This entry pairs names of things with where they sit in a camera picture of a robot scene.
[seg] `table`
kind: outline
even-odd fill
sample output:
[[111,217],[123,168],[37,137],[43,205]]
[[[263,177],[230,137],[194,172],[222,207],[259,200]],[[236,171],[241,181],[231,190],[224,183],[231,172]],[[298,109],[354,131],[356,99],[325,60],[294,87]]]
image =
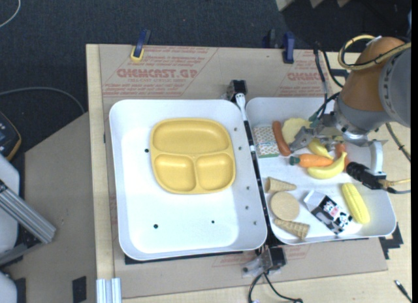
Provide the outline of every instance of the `table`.
[[[251,63],[259,54],[258,49],[219,49],[221,55],[236,59],[241,64]],[[271,58],[279,58],[281,52],[271,51]],[[115,276],[112,253],[112,235],[110,226],[108,173],[106,169],[106,149],[103,142],[104,114],[101,89],[101,66],[99,45],[86,46],[88,69],[89,122],[91,140],[91,167],[93,174],[93,205],[95,222],[96,265],[98,279],[111,279]],[[332,66],[335,65],[336,54],[330,54]],[[410,147],[410,130],[394,125],[395,131]],[[379,138],[390,139],[385,128],[379,131]],[[384,170],[389,180],[400,180],[410,177],[410,164],[389,141],[384,146]],[[391,195],[393,208],[398,219],[404,244],[400,249],[392,249],[387,261],[388,271],[372,274],[355,274],[344,277],[308,279],[276,284],[277,290],[285,296],[302,297],[304,302],[398,302],[405,300],[396,288],[394,280],[398,279],[411,294],[411,196]],[[248,286],[195,291],[175,295],[161,295],[142,298],[124,299],[124,302],[246,302]],[[261,302],[277,302],[277,296],[266,284],[256,286],[253,298]]]

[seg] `wire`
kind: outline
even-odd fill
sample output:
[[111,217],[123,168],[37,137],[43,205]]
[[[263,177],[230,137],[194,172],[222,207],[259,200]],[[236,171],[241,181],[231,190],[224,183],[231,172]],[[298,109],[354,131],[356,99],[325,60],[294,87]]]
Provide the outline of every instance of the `wire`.
[[5,95],[10,95],[14,93],[19,93],[21,91],[54,91],[60,94],[64,94],[68,96],[70,99],[72,99],[79,107],[82,113],[84,114],[86,111],[84,110],[82,104],[80,101],[78,101],[75,97],[73,97],[70,93],[67,93],[66,91],[63,91],[61,89],[53,88],[53,87],[25,87],[25,88],[17,88],[17,89],[11,89],[10,91],[3,91],[0,92],[0,97]]
[[406,159],[409,162],[411,162],[411,154],[405,149],[405,145],[401,144],[401,142],[399,141],[399,138],[395,134],[395,132],[392,128],[392,125],[390,123],[386,123],[385,125],[386,125],[386,128],[387,128],[389,134],[392,136],[394,142],[398,146],[398,150],[402,151],[402,153],[405,155]]
[[331,79],[332,79],[332,81],[338,86],[338,87],[343,87],[343,85],[336,79],[336,77],[333,75],[333,73],[331,72],[331,66],[330,66],[330,64],[329,64],[329,59],[328,59],[328,55],[327,55],[327,53],[325,52],[325,51],[322,51],[321,50],[321,52],[323,53],[323,55],[324,55],[324,59],[325,59],[325,64],[327,65],[327,69],[328,69],[328,73],[330,74],[330,76],[331,76]]
[[346,54],[347,49],[353,45],[355,42],[358,42],[359,40],[374,40],[376,39],[375,36],[371,36],[371,35],[359,35],[354,37],[353,39],[347,41],[343,47],[341,48],[341,50],[338,52],[338,62],[340,63],[340,65],[348,70],[363,70],[363,69],[367,69],[368,67],[374,66],[376,64],[380,64],[382,61],[384,61],[385,59],[401,52],[404,51],[408,48],[411,48],[411,42],[407,42],[405,44],[402,44],[400,46],[397,46],[396,48],[393,48],[392,50],[389,50],[388,52],[385,52],[384,54],[379,55],[377,58],[372,59],[370,61],[366,61],[364,63],[358,63],[358,64],[347,64],[344,61],[344,55]]
[[7,25],[11,20],[13,20],[14,19],[14,17],[19,13],[19,10],[20,10],[20,5],[21,5],[21,2],[20,2],[20,0],[18,0],[18,7],[16,8],[16,10],[15,10],[15,12],[14,12],[14,14],[7,20],[7,21],[5,21],[5,22],[3,22],[3,23],[1,23],[0,24],[0,28],[1,27],[4,27],[5,25]]
[[252,294],[252,292],[253,292],[253,289],[254,289],[254,287],[255,287],[255,285],[257,284],[257,282],[260,280],[260,278],[261,278],[261,276],[264,276],[265,277],[265,279],[267,280],[267,283],[268,283],[268,285],[270,286],[270,288],[274,291],[274,293],[276,294],[276,295],[278,295],[279,297],[281,297],[281,298],[284,298],[285,300],[289,300],[289,301],[291,301],[291,302],[293,302],[293,303],[303,303],[303,300],[301,299],[301,298],[290,298],[290,297],[286,297],[286,296],[283,296],[283,295],[281,295],[277,290],[276,290],[276,288],[274,288],[274,286],[273,286],[273,284],[270,282],[270,280],[269,280],[269,278],[268,278],[268,276],[267,276],[267,272],[268,272],[269,270],[267,270],[266,272],[263,272],[263,273],[261,273],[261,274],[259,274],[258,276],[256,276],[255,278],[254,278],[254,280],[252,281],[252,283],[251,283],[251,285],[250,285],[250,287],[249,287],[249,289],[248,289],[248,303],[253,303],[253,300],[252,300],[252,298],[251,298],[251,294]]
[[392,188],[392,186],[394,185],[400,185],[402,183],[407,183],[407,182],[411,182],[411,179],[403,179],[403,180],[398,180],[398,181],[388,181],[386,179],[380,179],[378,180],[378,183],[381,184],[382,189],[388,191],[389,193],[392,194],[408,194],[411,193],[411,189],[407,189],[405,191],[397,191],[395,188]]
[[335,100],[338,96],[339,96],[340,92],[337,92],[335,94],[332,94],[327,101],[325,101],[320,107],[319,109],[316,111],[316,115],[318,115],[320,113],[320,111],[325,111],[327,108],[327,104],[332,101]]
[[327,83],[325,82],[325,76],[324,76],[324,73],[322,72],[321,64],[319,63],[318,51],[319,49],[316,47],[313,49],[313,54],[315,54],[315,64],[319,73],[319,77],[321,78],[323,90],[324,90],[324,106],[323,106],[322,111],[319,113],[319,117],[318,117],[320,119],[325,112],[326,103],[328,102],[328,90],[327,90]]

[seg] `black clip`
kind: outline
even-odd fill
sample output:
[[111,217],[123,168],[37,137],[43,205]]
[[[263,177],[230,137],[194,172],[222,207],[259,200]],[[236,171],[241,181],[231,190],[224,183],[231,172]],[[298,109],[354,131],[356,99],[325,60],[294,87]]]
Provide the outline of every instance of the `black clip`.
[[276,42],[276,30],[270,29],[266,36],[263,37],[263,48],[278,49],[279,44]]
[[291,31],[283,35],[283,62],[286,64],[293,64],[293,49],[295,48],[295,36]]
[[150,30],[147,30],[147,29],[141,30],[137,45],[132,49],[132,52],[131,52],[131,59],[135,63],[138,63],[142,59],[142,56],[144,55],[143,47],[144,45],[148,44],[148,42],[150,41],[150,37],[151,37]]
[[238,93],[247,93],[247,84],[245,80],[231,80],[227,88],[227,98],[231,102],[236,102],[235,95]]

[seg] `toy ice cream cone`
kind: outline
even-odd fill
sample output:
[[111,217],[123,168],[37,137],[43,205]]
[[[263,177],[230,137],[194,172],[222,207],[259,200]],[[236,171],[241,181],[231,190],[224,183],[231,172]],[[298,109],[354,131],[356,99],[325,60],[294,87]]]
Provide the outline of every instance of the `toy ice cream cone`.
[[274,219],[274,224],[276,224],[279,228],[298,236],[300,239],[305,239],[310,228],[309,224],[294,221],[283,221],[278,218]]
[[275,193],[277,191],[294,191],[296,189],[296,185],[268,177],[265,184],[265,189],[267,193]]

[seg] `yellow divided plate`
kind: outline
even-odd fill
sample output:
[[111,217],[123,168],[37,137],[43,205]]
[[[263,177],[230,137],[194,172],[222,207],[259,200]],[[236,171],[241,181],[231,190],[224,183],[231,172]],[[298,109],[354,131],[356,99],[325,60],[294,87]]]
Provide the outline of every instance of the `yellow divided plate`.
[[165,190],[214,193],[234,182],[233,145],[222,124],[203,118],[163,120],[150,140],[153,173]]

